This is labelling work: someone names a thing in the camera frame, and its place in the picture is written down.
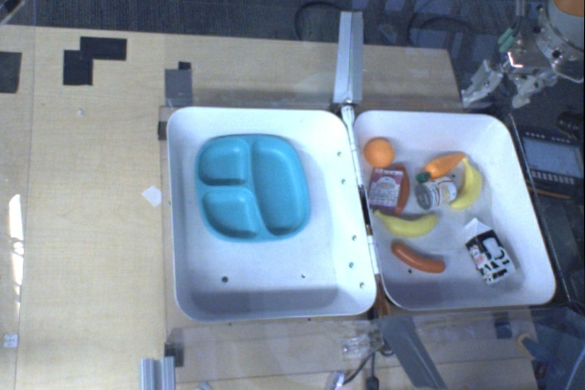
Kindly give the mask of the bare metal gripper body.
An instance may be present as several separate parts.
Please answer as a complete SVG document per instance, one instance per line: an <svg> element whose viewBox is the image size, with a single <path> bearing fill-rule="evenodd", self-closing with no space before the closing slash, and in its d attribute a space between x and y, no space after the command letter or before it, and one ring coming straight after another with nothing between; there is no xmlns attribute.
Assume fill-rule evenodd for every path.
<svg viewBox="0 0 585 390"><path fill-rule="evenodd" d="M537 21L506 52L509 74L584 81L584 17L539 7Z"/></svg>

